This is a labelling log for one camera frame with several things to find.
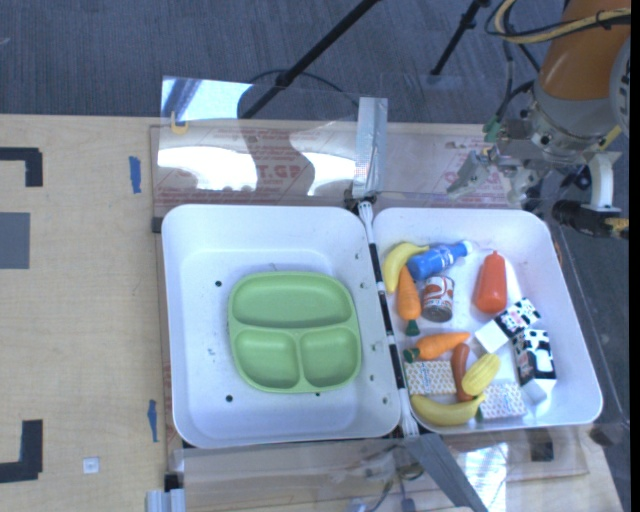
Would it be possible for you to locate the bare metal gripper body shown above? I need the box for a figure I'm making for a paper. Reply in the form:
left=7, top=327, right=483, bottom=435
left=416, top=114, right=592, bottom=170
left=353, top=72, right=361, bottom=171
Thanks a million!
left=491, top=112, right=599, bottom=175

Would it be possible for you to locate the blue bottle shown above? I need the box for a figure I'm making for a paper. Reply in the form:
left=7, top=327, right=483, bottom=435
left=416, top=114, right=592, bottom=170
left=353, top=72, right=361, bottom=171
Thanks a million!
left=405, top=239, right=475, bottom=282

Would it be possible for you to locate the yellow banana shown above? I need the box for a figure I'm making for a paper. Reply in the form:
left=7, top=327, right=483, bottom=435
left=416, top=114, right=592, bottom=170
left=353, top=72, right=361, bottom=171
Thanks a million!
left=409, top=392, right=487, bottom=428
left=382, top=241, right=431, bottom=295

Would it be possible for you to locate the red and white can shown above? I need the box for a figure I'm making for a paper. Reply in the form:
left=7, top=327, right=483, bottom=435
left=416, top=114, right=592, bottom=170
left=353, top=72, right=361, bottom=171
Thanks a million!
left=420, top=274, right=456, bottom=324

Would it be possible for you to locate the white plastic tray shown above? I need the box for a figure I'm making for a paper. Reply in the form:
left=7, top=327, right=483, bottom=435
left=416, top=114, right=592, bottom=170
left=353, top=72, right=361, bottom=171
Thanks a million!
left=372, top=206, right=605, bottom=436
left=160, top=202, right=403, bottom=450

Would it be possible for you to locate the black and white cow-print carton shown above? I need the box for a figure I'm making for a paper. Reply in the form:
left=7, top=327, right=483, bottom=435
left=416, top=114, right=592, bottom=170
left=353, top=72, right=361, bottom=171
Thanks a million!
left=510, top=327, right=559, bottom=406
left=473, top=297, right=543, bottom=355

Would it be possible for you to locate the orange carrot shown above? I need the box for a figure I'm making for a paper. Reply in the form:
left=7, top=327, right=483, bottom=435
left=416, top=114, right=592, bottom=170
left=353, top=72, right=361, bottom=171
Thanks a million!
left=402, top=331, right=472, bottom=364
left=395, top=265, right=423, bottom=338

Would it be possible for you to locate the brown sausage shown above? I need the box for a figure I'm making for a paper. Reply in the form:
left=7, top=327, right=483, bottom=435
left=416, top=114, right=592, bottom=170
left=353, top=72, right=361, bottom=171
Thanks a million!
left=450, top=342, right=476, bottom=404

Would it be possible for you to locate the yellow corn cob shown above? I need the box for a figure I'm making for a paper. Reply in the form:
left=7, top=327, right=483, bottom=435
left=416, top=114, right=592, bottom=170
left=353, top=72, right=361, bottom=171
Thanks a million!
left=460, top=352, right=502, bottom=398

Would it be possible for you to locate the white and orange biscuit packet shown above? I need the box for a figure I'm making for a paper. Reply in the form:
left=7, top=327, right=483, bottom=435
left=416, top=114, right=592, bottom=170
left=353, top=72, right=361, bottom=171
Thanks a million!
left=478, top=382, right=529, bottom=421
left=403, top=360, right=458, bottom=397

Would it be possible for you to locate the green divided plate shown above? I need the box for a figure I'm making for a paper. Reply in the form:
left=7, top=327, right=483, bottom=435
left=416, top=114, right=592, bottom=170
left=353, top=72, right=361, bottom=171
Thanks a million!
left=227, top=270, right=363, bottom=395

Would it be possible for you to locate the black cylinder on white bracket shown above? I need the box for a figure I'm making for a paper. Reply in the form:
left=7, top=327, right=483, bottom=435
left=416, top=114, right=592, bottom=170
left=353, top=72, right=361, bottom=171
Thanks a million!
left=551, top=152, right=630, bottom=239

